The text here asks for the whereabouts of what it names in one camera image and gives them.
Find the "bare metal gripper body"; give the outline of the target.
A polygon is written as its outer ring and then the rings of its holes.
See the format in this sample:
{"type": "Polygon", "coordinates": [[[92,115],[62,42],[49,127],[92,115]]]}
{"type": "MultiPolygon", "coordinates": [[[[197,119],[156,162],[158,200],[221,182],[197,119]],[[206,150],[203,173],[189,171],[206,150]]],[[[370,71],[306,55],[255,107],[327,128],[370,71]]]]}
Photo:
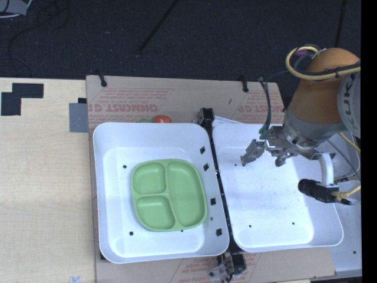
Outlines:
{"type": "Polygon", "coordinates": [[[294,128],[282,125],[271,126],[264,141],[264,148],[279,159],[301,155],[307,159],[318,159],[321,152],[316,148],[320,142],[311,140],[294,128]]]}

